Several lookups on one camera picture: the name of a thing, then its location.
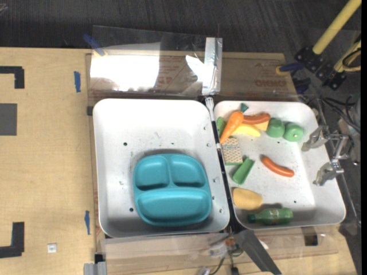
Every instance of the red sausage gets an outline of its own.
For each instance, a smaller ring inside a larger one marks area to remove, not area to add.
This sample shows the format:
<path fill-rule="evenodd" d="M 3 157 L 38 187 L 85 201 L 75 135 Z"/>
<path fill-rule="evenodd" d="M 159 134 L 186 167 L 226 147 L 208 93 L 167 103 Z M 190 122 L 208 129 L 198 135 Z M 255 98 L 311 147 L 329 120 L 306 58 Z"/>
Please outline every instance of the red sausage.
<path fill-rule="evenodd" d="M 293 177 L 294 171 L 275 164 L 269 157 L 263 157 L 261 162 L 271 171 L 286 177 Z"/>
<path fill-rule="evenodd" d="M 266 121 L 269 121 L 270 118 L 271 117 L 269 113 L 251 115 L 251 116 L 244 115 L 242 123 L 243 124 L 259 124 L 259 123 L 264 123 Z"/>

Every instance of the white tray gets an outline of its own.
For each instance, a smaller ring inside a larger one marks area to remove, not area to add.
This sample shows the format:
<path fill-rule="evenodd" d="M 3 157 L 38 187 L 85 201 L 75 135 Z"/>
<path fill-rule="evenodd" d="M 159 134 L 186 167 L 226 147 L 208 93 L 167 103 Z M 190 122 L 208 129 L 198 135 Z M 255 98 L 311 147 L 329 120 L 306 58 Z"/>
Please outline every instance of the white tray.
<path fill-rule="evenodd" d="M 105 99 L 93 109 L 99 221 L 111 237 L 218 232 L 229 208 L 209 111 L 191 100 Z M 136 163 L 154 154 L 187 154 L 204 167 L 213 197 L 203 222 L 154 227 L 136 212 L 132 175 Z"/>
<path fill-rule="evenodd" d="M 234 206 L 239 223 L 255 230 L 332 225 L 342 222 L 346 210 L 337 181 L 327 181 L 324 186 L 313 184 L 317 171 L 330 161 L 325 146 L 308 152 L 301 151 L 302 144 L 318 127 L 311 108 L 297 102 L 222 101 L 214 108 L 215 118 L 221 116 L 227 121 L 233 111 L 240 109 L 241 103 L 249 107 L 246 115 L 267 112 L 271 117 L 297 123 L 304 129 L 304 135 L 298 142 L 288 142 L 282 137 L 272 138 L 264 131 L 261 131 L 260 137 L 233 135 L 239 140 L 242 155 L 255 160 L 255 164 L 241 186 L 231 178 L 238 166 L 226 166 L 230 188 L 246 188 L 262 195 L 263 209 L 288 207 L 294 212 L 294 219 L 288 225 L 262 226 L 248 223 L 249 212 Z M 275 163 L 293 169 L 295 175 L 288 178 L 273 173 L 261 163 L 260 155 L 266 155 Z"/>

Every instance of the wooden tabletop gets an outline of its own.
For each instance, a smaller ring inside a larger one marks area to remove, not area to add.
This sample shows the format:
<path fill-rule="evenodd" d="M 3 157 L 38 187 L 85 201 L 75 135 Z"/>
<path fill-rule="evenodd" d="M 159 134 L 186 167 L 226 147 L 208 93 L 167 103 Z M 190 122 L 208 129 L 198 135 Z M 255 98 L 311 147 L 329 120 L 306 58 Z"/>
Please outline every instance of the wooden tabletop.
<path fill-rule="evenodd" d="M 1 275 L 82 274 L 83 265 L 94 262 L 95 209 L 86 114 L 89 54 L 85 49 L 0 48 L 0 66 L 25 70 L 24 89 L 14 88 L 14 75 L 0 74 L 0 103 L 17 104 L 17 135 L 0 136 L 0 246 L 10 246 L 13 222 L 25 225 L 24 252 L 20 257 L 0 258 Z M 80 92 L 74 72 L 80 73 Z M 336 252 L 331 254 L 299 254 L 275 263 L 283 274 L 356 274 L 344 237 L 333 231 L 333 241 Z M 57 251 L 48 252 L 53 243 Z M 237 267 L 240 274 L 259 271 L 252 262 Z M 230 274 L 229 266 L 217 274 Z"/>

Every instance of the teal divided plate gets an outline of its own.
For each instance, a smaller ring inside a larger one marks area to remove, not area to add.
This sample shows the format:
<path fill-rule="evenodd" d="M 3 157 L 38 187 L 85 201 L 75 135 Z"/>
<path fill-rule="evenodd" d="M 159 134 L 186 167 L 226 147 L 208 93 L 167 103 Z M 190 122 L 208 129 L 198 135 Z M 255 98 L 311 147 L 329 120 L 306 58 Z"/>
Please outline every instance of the teal divided plate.
<path fill-rule="evenodd" d="M 134 168 L 134 198 L 139 216 L 154 226 L 187 226 L 212 211 L 208 178 L 201 163 L 184 154 L 158 154 Z"/>

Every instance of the yellow pole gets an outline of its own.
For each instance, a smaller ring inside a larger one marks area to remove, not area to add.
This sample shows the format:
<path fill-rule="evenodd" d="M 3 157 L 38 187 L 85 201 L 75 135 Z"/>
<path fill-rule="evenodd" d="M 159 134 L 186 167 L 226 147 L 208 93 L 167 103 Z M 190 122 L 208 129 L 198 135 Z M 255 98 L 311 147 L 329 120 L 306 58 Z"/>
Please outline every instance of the yellow pole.
<path fill-rule="evenodd" d="M 344 58 L 347 57 L 350 53 L 356 51 L 361 46 L 362 46 L 362 40 L 354 43 L 353 46 L 350 47 L 349 50 L 347 52 L 345 52 L 345 54 L 334 65 L 334 70 L 336 70 L 337 72 L 343 72 L 344 71 L 344 67 L 343 67 L 343 60 L 344 60 Z"/>
<path fill-rule="evenodd" d="M 344 8 L 340 11 L 338 16 L 334 19 L 331 25 L 324 32 L 322 37 L 317 41 L 313 47 L 313 52 L 320 55 L 333 38 L 339 33 L 349 18 L 361 6 L 362 0 L 349 0 Z"/>

